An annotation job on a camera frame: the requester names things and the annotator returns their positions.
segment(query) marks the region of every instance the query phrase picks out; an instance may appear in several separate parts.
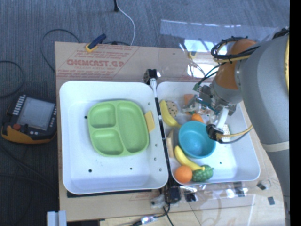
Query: white cable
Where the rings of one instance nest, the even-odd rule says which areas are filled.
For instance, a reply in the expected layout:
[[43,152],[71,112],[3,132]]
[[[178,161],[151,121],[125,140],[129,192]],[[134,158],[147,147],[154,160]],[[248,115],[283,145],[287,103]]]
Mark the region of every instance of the white cable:
[[132,24],[133,24],[133,27],[134,27],[134,35],[133,35],[133,40],[132,40],[132,42],[131,42],[131,44],[130,44],[130,46],[132,46],[133,45],[133,42],[134,42],[134,39],[135,39],[135,35],[136,35],[136,27],[135,27],[135,23],[133,22],[133,20],[132,20],[132,18],[129,16],[129,15],[127,15],[124,11],[122,11],[121,10],[121,8],[120,7],[118,7],[119,8],[119,10],[129,19],[129,20],[131,20],[131,22],[132,22]]

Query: controller screen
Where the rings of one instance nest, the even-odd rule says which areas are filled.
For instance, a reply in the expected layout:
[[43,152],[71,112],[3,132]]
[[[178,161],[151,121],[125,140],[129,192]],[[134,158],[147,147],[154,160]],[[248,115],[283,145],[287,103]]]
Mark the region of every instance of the controller screen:
[[54,107],[54,103],[27,97],[17,123],[47,130]]

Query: orange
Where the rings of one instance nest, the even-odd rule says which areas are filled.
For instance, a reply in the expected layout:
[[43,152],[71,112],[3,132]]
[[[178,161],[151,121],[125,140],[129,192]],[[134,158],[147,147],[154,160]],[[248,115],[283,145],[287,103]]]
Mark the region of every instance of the orange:
[[176,169],[174,177],[180,183],[187,183],[192,179],[192,170],[189,166],[182,165]]
[[192,114],[191,120],[192,121],[199,121],[199,122],[204,123],[202,116],[198,113]]

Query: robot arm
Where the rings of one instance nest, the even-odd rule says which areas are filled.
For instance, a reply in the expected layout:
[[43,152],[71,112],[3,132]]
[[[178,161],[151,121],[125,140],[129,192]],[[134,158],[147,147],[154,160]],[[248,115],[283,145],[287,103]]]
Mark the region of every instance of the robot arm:
[[210,86],[199,86],[196,99],[218,118],[216,123],[207,126],[208,135],[218,140],[216,135],[223,133],[221,125],[225,121],[221,114],[231,116],[236,104],[244,102],[253,128],[278,176],[285,222],[289,226],[289,34],[259,44],[238,39],[227,59],[217,61],[223,61],[222,66]]

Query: toy banana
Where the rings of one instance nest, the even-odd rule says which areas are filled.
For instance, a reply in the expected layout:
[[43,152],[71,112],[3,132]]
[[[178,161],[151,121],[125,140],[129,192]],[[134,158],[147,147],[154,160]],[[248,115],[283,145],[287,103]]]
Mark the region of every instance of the toy banana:
[[189,160],[186,157],[186,155],[184,154],[183,150],[178,145],[176,145],[174,148],[174,155],[181,165],[190,167],[192,171],[195,171],[195,170],[203,170],[204,171],[205,170],[204,166],[201,167],[201,166],[197,165],[196,163],[194,163],[193,161]]
[[169,125],[171,127],[177,127],[177,128],[181,127],[181,125],[169,113],[165,100],[161,100],[160,109],[161,109],[162,119],[167,125]]

